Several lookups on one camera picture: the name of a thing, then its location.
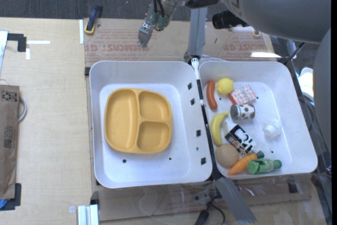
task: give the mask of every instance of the pink package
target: pink package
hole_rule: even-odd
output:
[[[243,86],[239,89],[234,89],[228,94],[228,97],[233,104],[245,104],[255,100],[257,97],[249,85]]]

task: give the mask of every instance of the yellow plate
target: yellow plate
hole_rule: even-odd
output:
[[[123,88],[106,101],[104,135],[115,150],[151,154],[171,141],[172,115],[168,100],[154,91]]]

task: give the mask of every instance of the toy carrot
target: toy carrot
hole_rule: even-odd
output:
[[[251,160],[257,160],[258,158],[264,158],[264,153],[259,151],[258,153],[248,153],[240,158],[228,171],[228,175],[236,174],[247,169],[247,164]]]

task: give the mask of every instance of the toy banana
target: toy banana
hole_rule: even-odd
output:
[[[220,126],[224,118],[228,115],[228,111],[224,113],[217,113],[211,121],[210,129],[211,129],[211,136],[214,144],[221,145],[221,136],[220,136]]]

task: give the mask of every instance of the white tray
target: white tray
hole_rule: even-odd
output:
[[[156,91],[168,99],[172,138],[162,152],[124,153],[107,144],[103,130],[106,100],[123,87]],[[184,62],[101,61],[90,70],[90,88],[94,169],[101,185],[125,188],[202,182],[210,177],[210,149],[191,66]]]
[[[258,99],[252,103],[255,106],[254,119],[232,121],[230,114],[225,118],[229,130],[236,124],[256,141],[256,148],[262,150],[266,158],[282,161],[282,167],[268,174],[251,175],[244,171],[236,175],[227,175],[228,169],[217,164],[219,171],[232,179],[258,178],[271,175],[310,173],[317,167],[317,154],[313,147],[310,134],[306,127],[304,116],[290,76],[289,70],[278,62],[204,62],[199,68],[203,92],[209,80],[218,81],[227,77],[234,81],[234,88],[249,85]],[[218,108],[212,111],[207,105],[208,122],[216,113],[230,111],[232,102],[224,95],[215,91]],[[262,130],[263,123],[268,119],[278,119],[282,132],[278,137],[267,138]],[[228,143],[222,134],[222,142]]]

